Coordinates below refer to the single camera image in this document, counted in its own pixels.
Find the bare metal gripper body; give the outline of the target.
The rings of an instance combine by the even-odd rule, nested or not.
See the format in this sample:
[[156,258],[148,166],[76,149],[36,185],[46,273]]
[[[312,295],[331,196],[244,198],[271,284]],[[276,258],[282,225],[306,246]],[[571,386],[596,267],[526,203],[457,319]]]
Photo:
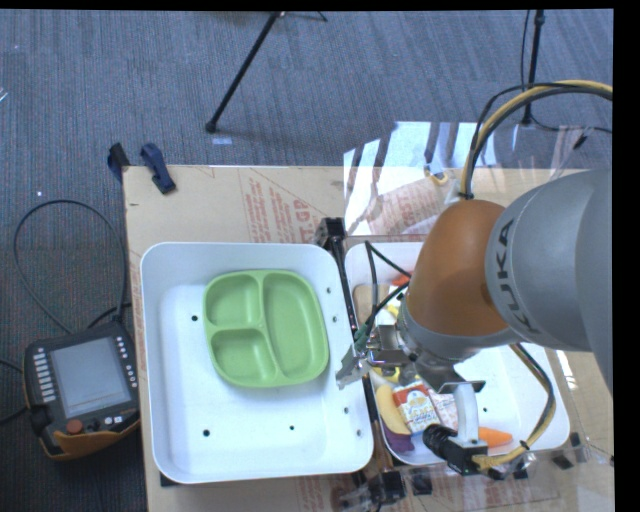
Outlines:
[[395,325],[373,328],[366,344],[366,360],[388,380],[415,380],[415,364],[404,351],[404,342]]

